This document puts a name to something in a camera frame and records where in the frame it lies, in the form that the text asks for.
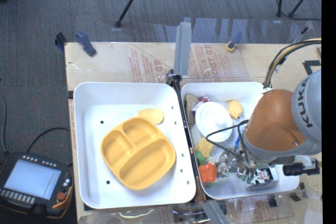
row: wooden table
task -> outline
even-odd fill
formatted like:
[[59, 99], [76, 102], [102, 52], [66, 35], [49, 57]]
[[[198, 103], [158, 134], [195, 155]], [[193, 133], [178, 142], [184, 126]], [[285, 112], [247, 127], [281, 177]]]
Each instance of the wooden table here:
[[[69, 113], [71, 122], [73, 169], [76, 190], [77, 218], [80, 223], [95, 222], [116, 215], [103, 214], [110, 210], [84, 210], [79, 194], [78, 163], [76, 148], [76, 123], [74, 117], [73, 91], [82, 82], [164, 82], [165, 75], [174, 65], [175, 43], [123, 43], [92, 42], [97, 54], [90, 57], [83, 50], [83, 45], [76, 42], [65, 44], [67, 85], [69, 92]], [[192, 44], [189, 76], [182, 82], [225, 82], [257, 81], [264, 82], [268, 67], [285, 44], [237, 44], [233, 52], [225, 50], [226, 44]], [[294, 91], [297, 84], [307, 76], [305, 66], [311, 71], [321, 68], [321, 45], [311, 45], [292, 53], [281, 66], [272, 80], [274, 89]], [[315, 156], [322, 161], [321, 153]], [[233, 208], [228, 208], [227, 218], [235, 223], [250, 223], [273, 219], [272, 223], [305, 223], [309, 218], [312, 223], [322, 223], [322, 175], [301, 175], [298, 195], [286, 194], [284, 204], [279, 211], [270, 208], [244, 210], [246, 203], [255, 206], [255, 200], [238, 201]], [[173, 221], [170, 207], [159, 207], [151, 212], [161, 222]]]

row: metal bracket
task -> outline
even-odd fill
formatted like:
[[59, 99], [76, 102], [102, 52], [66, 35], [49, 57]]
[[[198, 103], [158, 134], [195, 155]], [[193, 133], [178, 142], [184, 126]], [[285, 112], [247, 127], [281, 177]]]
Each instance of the metal bracket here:
[[174, 73], [188, 76], [191, 47], [191, 23], [181, 23], [177, 27]]
[[177, 94], [178, 103], [180, 104], [180, 110], [182, 114], [183, 125], [184, 125], [184, 128], [186, 129], [187, 121], [186, 121], [184, 108], [183, 108], [183, 102], [181, 98], [181, 85], [180, 85], [181, 80], [182, 80], [182, 76], [174, 74], [173, 69], [169, 70], [165, 77], [165, 83], [171, 86]]
[[201, 206], [212, 224], [229, 224], [217, 201], [208, 200], [202, 203]]

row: black cable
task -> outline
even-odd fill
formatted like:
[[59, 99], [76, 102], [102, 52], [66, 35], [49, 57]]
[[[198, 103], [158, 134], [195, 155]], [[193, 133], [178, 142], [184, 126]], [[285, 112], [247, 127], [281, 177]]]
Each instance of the black cable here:
[[6, 144], [5, 144], [5, 127], [6, 127], [6, 117], [7, 117], [7, 107], [6, 107], [6, 102], [4, 97], [0, 94], [1, 101], [3, 103], [3, 117], [2, 117], [2, 122], [1, 122], [1, 145], [4, 150], [4, 152], [7, 152]]
[[[284, 48], [282, 48], [278, 53], [277, 55], [274, 57], [274, 59], [272, 60], [271, 64], [269, 65], [268, 67], [268, 70], [267, 70], [267, 73], [266, 73], [266, 76], [265, 76], [265, 81], [264, 81], [264, 88], [267, 88], [267, 87], [270, 87], [272, 88], [271, 86], [271, 77], [272, 77], [272, 73], [274, 72], [276, 66], [278, 65], [282, 65], [284, 63], [284, 61], [287, 59], [287, 56], [290, 55], [292, 52], [298, 50], [298, 49], [301, 49], [303, 47], [306, 47], [306, 46], [310, 46], [310, 45], [315, 45], [315, 44], [320, 44], [321, 43], [321, 40], [306, 40], [306, 41], [302, 41], [302, 42], [298, 42], [298, 43], [295, 43], [295, 44], [291, 44], [289, 46], [286, 46]], [[283, 55], [282, 59], [279, 61], [279, 63], [275, 66], [274, 70], [272, 73], [271, 70], [272, 70], [272, 67], [274, 66], [274, 63], [275, 61], [277, 60], [278, 56], [287, 48], [290, 48], [290, 47], [294, 47], [292, 50], [288, 51], [286, 54]]]
[[315, 19], [315, 18], [294, 18], [294, 17], [290, 17], [290, 16], [287, 16], [285, 13], [283, 13], [282, 11], [280, 11], [282, 15], [284, 15], [285, 17], [289, 18], [289, 19], [293, 19], [293, 20], [316, 20], [318, 22], [321, 22], [322, 20], [321, 19]]
[[243, 125], [243, 124], [245, 124], [245, 123], [247, 123], [247, 122], [248, 122], [248, 120], [244, 120], [244, 121], [242, 121], [242, 122], [240, 122], [240, 123], [238, 123], [238, 124], [236, 124], [236, 125], [233, 125], [233, 126], [231, 126], [231, 127], [227, 127], [227, 128], [220, 129], [220, 130], [217, 130], [217, 131], [215, 131], [215, 132], [209, 133], [209, 134], [205, 137], [205, 139], [206, 139], [208, 142], [210, 142], [210, 143], [212, 143], [212, 144], [214, 144], [214, 145], [220, 147], [221, 149], [223, 149], [223, 150], [225, 150], [225, 151], [227, 151], [227, 152], [233, 154], [236, 158], [240, 159], [241, 161], [245, 161], [244, 158], [243, 158], [241, 155], [236, 154], [235, 152], [233, 152], [232, 150], [230, 150], [230, 149], [227, 148], [227, 147], [224, 147], [224, 146], [222, 146], [222, 145], [217, 144], [216, 142], [210, 140], [209, 137], [210, 137], [211, 135], [213, 135], [213, 134], [216, 134], [216, 133], [219, 133], [219, 132], [222, 132], [222, 131], [226, 131], [226, 130], [229, 130], [229, 129], [233, 129], [233, 128], [235, 128], [235, 127], [240, 128], [241, 125]]
[[53, 130], [66, 130], [66, 131], [69, 131], [70, 130], [68, 128], [65, 128], [65, 127], [53, 127], [53, 128], [49, 128], [47, 130], [45, 130], [44, 132], [40, 133], [32, 142], [31, 144], [27, 147], [26, 149], [26, 152], [28, 152], [30, 150], [30, 148], [35, 144], [35, 142], [41, 137], [43, 136], [44, 134], [50, 132], [50, 131], [53, 131]]
[[246, 147], [245, 147], [245, 143], [243, 141], [243, 136], [242, 136], [242, 134], [240, 132], [240, 126], [242, 126], [243, 124], [246, 124], [246, 123], [248, 123], [248, 120], [244, 120], [244, 121], [241, 121], [239, 123], [239, 126], [238, 126], [238, 136], [239, 136], [240, 143], [242, 144], [243, 152], [245, 153], [246, 162], [249, 162], [249, 160], [248, 160], [248, 154], [247, 154]]

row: white tray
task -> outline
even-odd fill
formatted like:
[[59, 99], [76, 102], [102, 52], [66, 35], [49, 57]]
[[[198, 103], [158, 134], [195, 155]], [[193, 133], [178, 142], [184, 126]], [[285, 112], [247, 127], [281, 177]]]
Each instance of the white tray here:
[[[238, 120], [233, 120], [233, 125], [243, 120], [248, 120], [254, 107], [262, 96], [263, 85], [258, 82], [218, 82], [218, 83], [189, 83], [181, 90], [182, 100], [187, 94], [201, 98], [208, 96], [210, 101], [217, 101], [225, 108], [228, 108], [228, 102], [232, 99], [239, 101], [243, 107], [243, 113]], [[196, 124], [191, 127], [190, 135], [193, 147], [203, 137]], [[238, 138], [237, 128], [234, 128], [228, 140], [220, 143], [222, 146], [234, 146]], [[211, 155], [217, 160], [223, 150], [213, 146]], [[275, 166], [279, 181], [274, 184], [246, 189], [243, 181], [234, 173], [226, 178], [219, 178], [211, 187], [202, 185], [203, 191], [213, 199], [230, 199], [252, 195], [280, 193], [294, 190], [299, 184], [298, 176], [285, 176], [282, 171], [282, 165]]]
[[[95, 209], [180, 204], [196, 192], [184, 126], [174, 89], [163, 83], [85, 82], [74, 91], [79, 191]], [[173, 167], [144, 190], [125, 187], [100, 154], [103, 137], [145, 108], [159, 108], [164, 121], [157, 127], [176, 151]]]

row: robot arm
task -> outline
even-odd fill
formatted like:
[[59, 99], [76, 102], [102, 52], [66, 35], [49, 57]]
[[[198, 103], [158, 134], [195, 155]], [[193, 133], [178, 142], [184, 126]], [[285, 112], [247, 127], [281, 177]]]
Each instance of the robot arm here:
[[290, 168], [299, 169], [298, 156], [320, 153], [321, 70], [304, 78], [294, 93], [287, 90], [266, 92], [242, 136], [249, 159], [257, 163], [286, 164], [284, 171], [287, 169], [288, 174], [292, 173]]

